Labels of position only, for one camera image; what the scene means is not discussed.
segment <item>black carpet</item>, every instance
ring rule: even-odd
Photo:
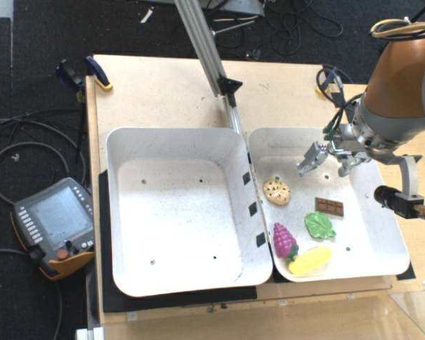
[[[81,105],[55,76],[61,60],[68,59],[85,75],[84,58],[93,53],[194,57],[174,6],[155,5],[150,20],[140,24],[151,5],[126,0],[14,0],[12,67],[11,22],[0,19],[0,118],[42,111],[29,117],[76,141]],[[354,83],[364,84],[383,47],[368,36],[371,26],[386,18],[415,16],[424,6],[425,0],[276,0],[266,7],[266,18],[218,35],[217,46],[224,60],[244,60],[246,52],[260,50],[262,62],[332,64]],[[235,24],[214,18],[239,17],[205,12],[214,30]],[[425,14],[420,20],[425,21]],[[138,72],[135,79],[139,81]],[[75,150],[66,140],[23,121],[0,125],[0,150],[22,141],[55,146],[68,158],[74,177],[80,177]],[[86,146],[84,140],[82,152],[88,158]],[[12,158],[16,153],[19,161]],[[0,189],[14,200],[61,177],[60,163],[39,150],[16,150],[0,162]],[[0,248],[20,250],[9,212],[10,205],[0,200]],[[61,280],[59,287],[63,318],[58,339],[72,340],[76,329],[86,327],[84,271]],[[57,316],[54,283],[30,260],[0,254],[0,339],[51,339]]]

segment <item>wooden table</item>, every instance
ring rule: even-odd
[[[106,339],[425,339],[425,221],[397,218],[415,279],[348,278],[257,286],[258,300],[170,307],[132,313],[102,310],[98,175],[106,170],[105,142],[114,128],[227,127],[223,102],[212,95],[194,59],[96,55],[113,82],[105,92],[86,78],[86,104],[96,235],[98,320]],[[321,69],[310,64],[223,62],[243,81],[236,93],[242,134],[261,127],[324,127],[335,109],[316,91]],[[345,86],[346,97],[364,85]],[[425,197],[425,132],[398,154],[421,154],[419,193]],[[398,166],[379,165],[386,185],[401,188]],[[406,315],[392,299],[404,300]]]

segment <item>white tray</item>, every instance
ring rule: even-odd
[[[249,136],[249,151],[260,192],[260,203],[272,242],[276,222],[284,225],[296,238],[299,254],[320,245],[332,250],[332,258],[305,275],[293,275],[287,261],[275,256],[280,274],[290,281],[304,282],[334,278],[395,275],[406,271],[409,254],[396,217],[373,198],[374,190],[383,185],[378,165],[361,164],[345,178],[339,177],[337,160],[328,157],[317,169],[299,176],[297,163],[314,141],[322,141],[320,128],[261,128]],[[278,176],[290,187],[290,201],[278,206],[263,194],[266,180]],[[305,216],[315,211],[315,197],[340,201],[344,216],[327,216],[336,232],[335,238],[310,236]]]
[[[272,273],[244,140],[122,127],[106,140],[113,279],[133,297],[258,285]]]

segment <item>grape leaf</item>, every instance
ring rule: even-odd
[[[311,212],[305,216],[305,225],[314,238],[335,237],[336,232],[332,229],[332,223],[323,212]]]

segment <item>button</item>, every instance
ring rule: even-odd
[[[66,249],[61,248],[57,252],[57,258],[59,261],[64,261],[65,259],[69,258],[69,253]]]

